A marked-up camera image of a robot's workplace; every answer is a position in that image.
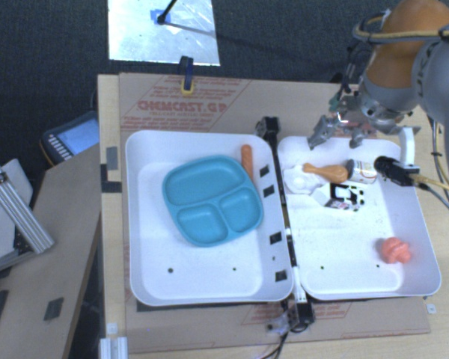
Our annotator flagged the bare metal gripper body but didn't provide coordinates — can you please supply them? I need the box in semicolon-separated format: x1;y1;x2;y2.
332;92;421;135

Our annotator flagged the small white can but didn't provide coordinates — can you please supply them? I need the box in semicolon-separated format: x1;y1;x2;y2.
346;159;379;185

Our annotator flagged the brown toy chicken drumstick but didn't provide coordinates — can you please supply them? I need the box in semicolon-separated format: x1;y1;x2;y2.
302;162;350;184

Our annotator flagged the white toy fried egg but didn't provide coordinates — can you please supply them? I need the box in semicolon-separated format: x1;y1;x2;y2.
282;165;323;195

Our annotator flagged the thin black and white rod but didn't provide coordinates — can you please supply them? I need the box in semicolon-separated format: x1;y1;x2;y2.
268;132;305;302

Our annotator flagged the brown cardboard board red print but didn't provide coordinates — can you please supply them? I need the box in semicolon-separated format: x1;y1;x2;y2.
118;72;432;355

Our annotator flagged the pink toy shrimp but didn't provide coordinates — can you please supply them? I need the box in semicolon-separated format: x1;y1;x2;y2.
375;237;413;266

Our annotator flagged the white plastic tray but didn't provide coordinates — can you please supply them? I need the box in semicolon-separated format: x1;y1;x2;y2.
277;135;442;301
125;129;295;307

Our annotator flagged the blue divided plate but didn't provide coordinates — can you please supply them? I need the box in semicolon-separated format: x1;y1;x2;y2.
162;155;265;248

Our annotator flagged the black cylinder on white bracket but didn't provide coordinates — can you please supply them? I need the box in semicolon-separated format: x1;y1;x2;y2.
373;126;421;188

